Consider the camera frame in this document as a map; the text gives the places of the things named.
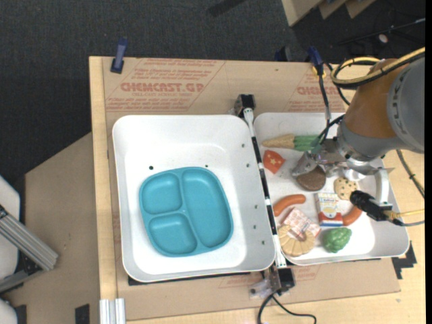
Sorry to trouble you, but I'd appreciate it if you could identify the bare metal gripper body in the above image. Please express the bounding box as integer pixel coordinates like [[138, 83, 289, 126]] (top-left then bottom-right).
[[308, 138, 386, 176]]

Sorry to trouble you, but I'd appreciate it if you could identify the brown round bread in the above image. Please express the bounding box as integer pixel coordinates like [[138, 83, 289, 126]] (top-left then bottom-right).
[[296, 165, 327, 192]]

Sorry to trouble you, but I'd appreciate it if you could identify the chocolate chip biscuit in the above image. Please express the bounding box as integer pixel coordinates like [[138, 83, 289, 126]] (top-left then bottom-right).
[[333, 176, 359, 202]]

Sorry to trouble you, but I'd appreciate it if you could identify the red pizza slice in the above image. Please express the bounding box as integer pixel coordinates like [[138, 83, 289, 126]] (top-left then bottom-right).
[[263, 149, 287, 175]]

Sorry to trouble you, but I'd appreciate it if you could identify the tan carrot with green top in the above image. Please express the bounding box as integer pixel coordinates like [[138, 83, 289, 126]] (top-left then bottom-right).
[[261, 133, 322, 153]]

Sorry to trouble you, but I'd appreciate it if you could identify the white and red carton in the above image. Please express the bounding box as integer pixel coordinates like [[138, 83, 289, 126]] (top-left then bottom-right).
[[314, 192, 344, 228]]

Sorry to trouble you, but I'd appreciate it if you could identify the orange sausage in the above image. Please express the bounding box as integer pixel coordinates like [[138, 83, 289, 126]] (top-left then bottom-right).
[[273, 194, 307, 217], [341, 205, 363, 227]]

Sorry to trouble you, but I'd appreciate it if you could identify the thin black and white rod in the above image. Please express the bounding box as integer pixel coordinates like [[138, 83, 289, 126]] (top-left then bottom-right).
[[243, 108, 288, 268]]

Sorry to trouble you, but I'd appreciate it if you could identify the pink checked packet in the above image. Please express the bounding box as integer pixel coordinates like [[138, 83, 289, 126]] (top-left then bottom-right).
[[282, 207, 322, 241]]

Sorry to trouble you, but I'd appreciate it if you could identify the green broccoli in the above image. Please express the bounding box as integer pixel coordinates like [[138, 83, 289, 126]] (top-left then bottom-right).
[[323, 227, 353, 254]]

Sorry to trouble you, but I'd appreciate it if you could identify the white plastic tray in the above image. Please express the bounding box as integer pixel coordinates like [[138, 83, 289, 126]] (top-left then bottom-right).
[[111, 114, 277, 284], [252, 112, 410, 267]]

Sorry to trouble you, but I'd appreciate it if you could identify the blue divided plate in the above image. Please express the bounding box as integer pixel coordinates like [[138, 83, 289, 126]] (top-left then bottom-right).
[[138, 166, 235, 258]]

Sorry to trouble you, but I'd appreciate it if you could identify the brown cardboard board, red print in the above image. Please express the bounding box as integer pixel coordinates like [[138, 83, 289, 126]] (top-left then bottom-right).
[[101, 57, 411, 312]]

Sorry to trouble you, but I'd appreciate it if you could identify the black cylinder on white bracket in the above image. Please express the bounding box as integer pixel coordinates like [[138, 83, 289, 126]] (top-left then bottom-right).
[[349, 167, 394, 221]]

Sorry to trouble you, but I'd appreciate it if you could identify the black block with thin wires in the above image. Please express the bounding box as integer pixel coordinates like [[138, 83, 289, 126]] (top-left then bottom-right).
[[269, 267, 296, 295], [236, 93, 256, 116]]

